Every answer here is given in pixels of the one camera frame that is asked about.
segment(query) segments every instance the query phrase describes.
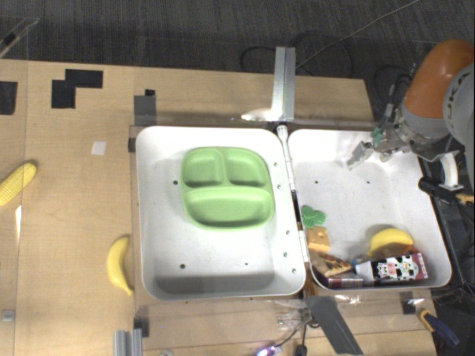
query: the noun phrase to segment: yellow toy banana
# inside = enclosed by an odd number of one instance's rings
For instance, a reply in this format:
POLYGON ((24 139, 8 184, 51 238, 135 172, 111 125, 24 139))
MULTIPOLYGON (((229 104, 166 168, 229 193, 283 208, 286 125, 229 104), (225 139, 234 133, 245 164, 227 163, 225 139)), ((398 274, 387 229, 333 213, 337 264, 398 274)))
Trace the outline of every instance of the yellow toy banana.
POLYGON ((128 243, 128 236, 124 236, 112 244, 107 255, 107 273, 114 286, 125 290, 127 295, 131 296, 133 290, 127 284, 123 265, 128 243))
POLYGON ((378 232, 371 237, 370 251, 368 256, 372 256, 374 251, 385 247, 389 244, 412 245, 414 243, 412 237, 401 229, 387 228, 378 232))
POLYGON ((36 166, 26 162, 0 184, 0 205, 6 205, 23 190, 36 175, 36 166))

